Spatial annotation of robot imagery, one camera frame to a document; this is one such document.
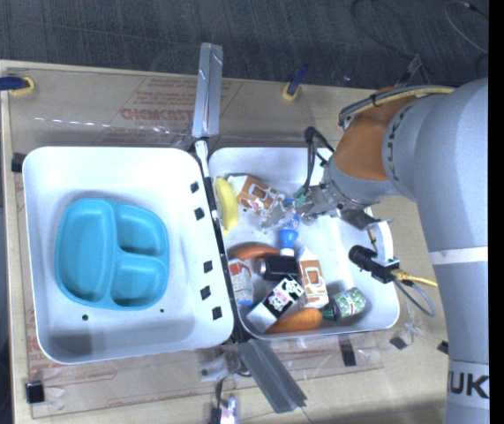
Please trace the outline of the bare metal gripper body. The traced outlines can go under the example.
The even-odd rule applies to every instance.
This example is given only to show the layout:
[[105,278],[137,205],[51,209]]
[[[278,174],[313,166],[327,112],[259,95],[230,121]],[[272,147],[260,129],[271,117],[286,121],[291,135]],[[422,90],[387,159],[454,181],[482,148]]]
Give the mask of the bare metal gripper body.
[[368,226],[367,204],[343,195],[332,184],[310,185],[305,197],[298,200],[297,212],[305,223],[322,216],[336,217],[352,226]]

